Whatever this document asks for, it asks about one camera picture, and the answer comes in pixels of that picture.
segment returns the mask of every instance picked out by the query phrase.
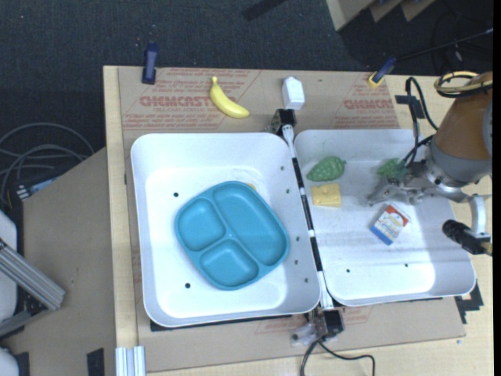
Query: wooden table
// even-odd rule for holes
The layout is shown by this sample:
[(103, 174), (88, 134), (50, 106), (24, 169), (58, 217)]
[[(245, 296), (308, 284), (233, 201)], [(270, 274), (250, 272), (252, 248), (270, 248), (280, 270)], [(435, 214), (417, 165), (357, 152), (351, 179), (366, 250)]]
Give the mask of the wooden table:
[[(106, 148), (110, 189), (111, 243), (113, 252), (114, 303), (116, 341), (118, 347), (131, 348), (139, 343), (136, 323), (135, 296), (133, 288), (132, 255), (128, 226), (128, 201), (124, 184), (124, 145), (122, 136), (120, 84), (118, 67), (104, 67), (104, 92), (106, 106)], [(394, 96), (404, 94), (405, 76), (387, 76), (387, 86), (402, 128), (410, 128), (411, 121), (406, 106), (397, 105)], [(433, 89), (433, 77), (416, 78), (424, 91), (427, 105), (433, 107), (433, 117), (440, 121), (451, 101), (441, 98)], [(430, 135), (432, 129), (422, 124), (421, 132)], [(475, 193), (492, 193), (490, 179), (484, 179), (477, 186), (466, 188)], [(469, 207), (453, 205), (458, 220), (468, 224)], [(488, 230), (492, 232), (492, 199), (488, 200)], [(484, 306), (478, 312), (467, 314), (466, 337), (461, 340), (420, 342), (408, 345), (392, 345), (370, 350), (354, 351), (349, 355), (371, 353), (377, 362), (377, 374), (384, 375), (450, 375), (450, 374), (494, 374), (493, 350), (493, 303), (492, 303), (492, 259), (482, 255), (472, 257), (478, 275), (478, 285)], [(259, 360), (212, 367), (191, 368), (178, 371), (157, 372), (155, 375), (196, 374), (298, 374), (299, 356), (276, 360)], [(366, 361), (335, 360), (328, 354), (313, 355), (308, 360), (307, 372), (311, 374), (370, 374), (370, 363)]]

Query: blue plate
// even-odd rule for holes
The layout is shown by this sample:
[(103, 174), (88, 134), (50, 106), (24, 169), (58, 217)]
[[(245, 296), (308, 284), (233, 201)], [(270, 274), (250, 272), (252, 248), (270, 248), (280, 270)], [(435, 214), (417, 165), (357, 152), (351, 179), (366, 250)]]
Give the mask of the blue plate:
[(289, 253), (289, 237), (276, 214), (237, 181), (188, 201), (175, 217), (175, 233), (198, 270), (223, 290), (255, 283)]

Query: yellow sponge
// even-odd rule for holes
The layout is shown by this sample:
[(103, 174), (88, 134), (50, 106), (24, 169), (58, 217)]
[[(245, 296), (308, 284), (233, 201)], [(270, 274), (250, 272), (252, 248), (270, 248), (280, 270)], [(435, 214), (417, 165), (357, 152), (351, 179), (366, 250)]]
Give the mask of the yellow sponge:
[(341, 206), (341, 188), (338, 183), (312, 186), (313, 204), (317, 206)]

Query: yellow banana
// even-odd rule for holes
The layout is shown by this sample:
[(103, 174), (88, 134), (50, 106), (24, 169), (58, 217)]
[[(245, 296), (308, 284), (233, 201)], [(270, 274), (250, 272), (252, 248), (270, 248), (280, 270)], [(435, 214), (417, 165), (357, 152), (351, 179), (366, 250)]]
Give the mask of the yellow banana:
[(212, 77), (210, 96), (216, 107), (230, 117), (245, 118), (250, 114), (245, 107), (240, 106), (238, 103), (228, 98), (218, 84), (218, 77)]

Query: dark floor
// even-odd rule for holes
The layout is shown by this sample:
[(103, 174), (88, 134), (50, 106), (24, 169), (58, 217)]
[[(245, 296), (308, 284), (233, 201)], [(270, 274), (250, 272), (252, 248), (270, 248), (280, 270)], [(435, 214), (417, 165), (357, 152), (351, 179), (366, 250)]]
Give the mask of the dark floor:
[[(148, 40), (158, 66), (374, 71), (390, 55), (492, 27), (493, 0), (439, 0), (407, 22), (400, 8), (374, 23), (369, 11), (336, 32), (325, 0), (287, 0), (249, 20), (264, 0), (0, 0), (0, 138), (35, 121), (66, 125), (104, 146), (107, 64), (142, 65)], [(492, 35), (402, 61), (396, 74), (492, 69)], [(34, 128), (0, 148), (25, 152), (65, 132)], [(0, 154), (0, 170), (11, 158)]]

